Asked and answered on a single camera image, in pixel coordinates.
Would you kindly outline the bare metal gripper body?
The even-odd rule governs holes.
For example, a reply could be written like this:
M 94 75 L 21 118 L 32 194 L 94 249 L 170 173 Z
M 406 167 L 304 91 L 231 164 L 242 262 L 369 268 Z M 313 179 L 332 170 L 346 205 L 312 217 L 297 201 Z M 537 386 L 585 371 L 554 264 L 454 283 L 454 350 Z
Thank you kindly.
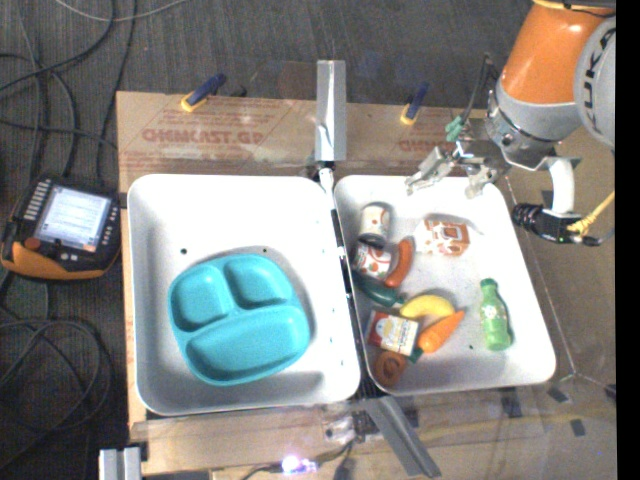
M 451 122 L 451 135 L 459 164 L 536 171 L 554 155 L 553 141 L 524 131 L 499 109 L 462 110 Z

